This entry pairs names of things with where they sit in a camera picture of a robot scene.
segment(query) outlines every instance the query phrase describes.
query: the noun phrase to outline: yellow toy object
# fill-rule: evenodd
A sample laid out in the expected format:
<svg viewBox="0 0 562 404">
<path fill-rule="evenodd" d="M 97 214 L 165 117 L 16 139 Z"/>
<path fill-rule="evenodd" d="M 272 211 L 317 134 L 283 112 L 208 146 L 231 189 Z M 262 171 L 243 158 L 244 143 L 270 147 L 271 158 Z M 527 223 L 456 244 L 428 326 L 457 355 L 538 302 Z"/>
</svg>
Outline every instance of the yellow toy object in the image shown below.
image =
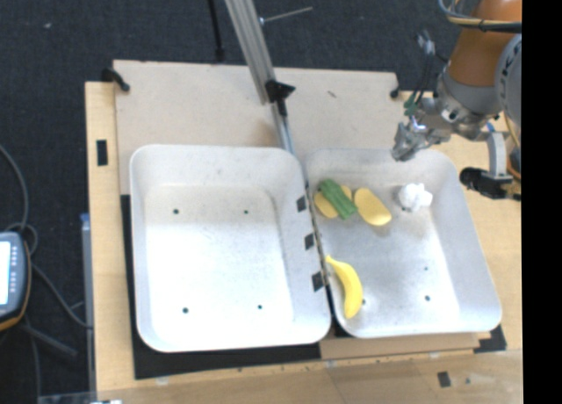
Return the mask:
<svg viewBox="0 0 562 404">
<path fill-rule="evenodd" d="M 384 226 L 393 219 L 383 202 L 369 189 L 358 189 L 355 192 L 354 203 L 359 215 L 370 225 Z"/>
<path fill-rule="evenodd" d="M 344 290 L 343 314 L 353 318 L 363 305 L 363 286 L 355 269 L 345 262 L 326 256 L 326 262 L 334 268 L 336 276 L 342 282 Z"/>
<path fill-rule="evenodd" d="M 342 191 L 346 197 L 349 199 L 351 198 L 351 189 L 347 185 L 341 185 Z M 314 204 L 316 208 L 324 215 L 326 218 L 335 218 L 338 216 L 338 212 L 335 210 L 335 207 L 332 206 L 332 203 L 328 201 L 328 199 L 324 196 L 321 191 L 318 191 L 313 196 Z"/>
</svg>

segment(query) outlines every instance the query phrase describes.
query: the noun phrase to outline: black mat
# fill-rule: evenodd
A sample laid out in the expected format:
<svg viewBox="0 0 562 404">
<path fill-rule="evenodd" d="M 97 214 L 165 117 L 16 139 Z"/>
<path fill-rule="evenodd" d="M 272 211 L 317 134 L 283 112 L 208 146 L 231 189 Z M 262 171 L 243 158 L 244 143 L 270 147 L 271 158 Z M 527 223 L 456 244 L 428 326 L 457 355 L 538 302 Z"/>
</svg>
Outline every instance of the black mat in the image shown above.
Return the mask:
<svg viewBox="0 0 562 404">
<path fill-rule="evenodd" d="M 182 372 L 200 372 L 220 368 L 242 368 L 266 364 L 283 364 L 321 358 L 318 343 L 258 348 L 248 350 L 215 350 L 191 353 L 161 353 L 151 349 L 141 339 L 136 327 L 133 280 L 133 244 L 131 237 L 131 199 L 121 197 L 123 235 L 125 242 L 126 275 L 129 290 L 133 363 L 137 379 L 156 378 Z"/>
</svg>

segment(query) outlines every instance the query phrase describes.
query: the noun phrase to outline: black pole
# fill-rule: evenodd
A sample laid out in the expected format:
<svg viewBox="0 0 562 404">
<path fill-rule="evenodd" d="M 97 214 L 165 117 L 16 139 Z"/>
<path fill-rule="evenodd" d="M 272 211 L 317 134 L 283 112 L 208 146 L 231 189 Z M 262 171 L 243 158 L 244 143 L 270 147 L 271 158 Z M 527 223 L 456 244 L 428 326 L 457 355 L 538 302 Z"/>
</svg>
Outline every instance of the black pole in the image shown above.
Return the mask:
<svg viewBox="0 0 562 404">
<path fill-rule="evenodd" d="M 217 62 L 225 60 L 225 49 L 222 46 L 222 39 L 220 38 L 219 19 L 217 18 L 217 10 L 214 5 L 214 0 L 207 0 L 209 4 L 209 11 L 211 12 L 211 20 L 213 22 L 213 32 L 217 48 L 215 50 L 215 57 Z"/>
</svg>

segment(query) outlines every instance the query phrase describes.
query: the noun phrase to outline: gray carpet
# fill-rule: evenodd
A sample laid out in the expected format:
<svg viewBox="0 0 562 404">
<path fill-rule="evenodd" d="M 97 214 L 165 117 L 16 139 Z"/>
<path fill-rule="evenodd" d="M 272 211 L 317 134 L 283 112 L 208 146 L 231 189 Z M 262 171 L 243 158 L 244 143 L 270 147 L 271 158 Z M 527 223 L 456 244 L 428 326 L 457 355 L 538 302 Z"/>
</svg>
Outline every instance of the gray carpet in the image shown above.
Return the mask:
<svg viewBox="0 0 562 404">
<path fill-rule="evenodd" d="M 313 11 L 264 28 L 277 67 L 396 72 L 412 89 L 422 72 L 414 34 L 427 29 L 448 55 L 458 34 L 436 0 L 255 0 L 264 17 Z M 242 56 L 222 0 L 216 0 L 227 63 Z M 213 61 L 206 0 L 0 0 L 0 144 L 18 163 L 38 231 L 34 262 L 83 316 L 80 215 L 88 210 L 83 85 L 114 59 Z M 0 159 L 0 228 L 21 218 L 18 182 Z M 78 351 L 38 343 L 41 393 L 88 387 L 84 330 L 33 277 L 31 324 Z M 34 402 L 29 336 L 0 334 L 0 403 Z"/>
</svg>

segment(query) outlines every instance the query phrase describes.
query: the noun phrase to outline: toy banana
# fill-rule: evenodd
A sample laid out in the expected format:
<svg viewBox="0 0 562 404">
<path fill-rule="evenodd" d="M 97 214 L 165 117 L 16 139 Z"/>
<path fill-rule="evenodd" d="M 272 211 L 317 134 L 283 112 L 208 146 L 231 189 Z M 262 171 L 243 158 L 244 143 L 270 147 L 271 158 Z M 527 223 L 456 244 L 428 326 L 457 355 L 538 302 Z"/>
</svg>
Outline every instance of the toy banana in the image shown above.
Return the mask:
<svg viewBox="0 0 562 404">
<path fill-rule="evenodd" d="M 361 305 L 363 305 L 363 286 L 361 285 L 361 280 L 355 269 L 348 263 L 337 261 L 330 255 L 326 256 L 326 262 L 334 268 L 336 276 L 343 285 L 343 314 L 345 318 L 353 318 L 359 312 Z"/>
</svg>

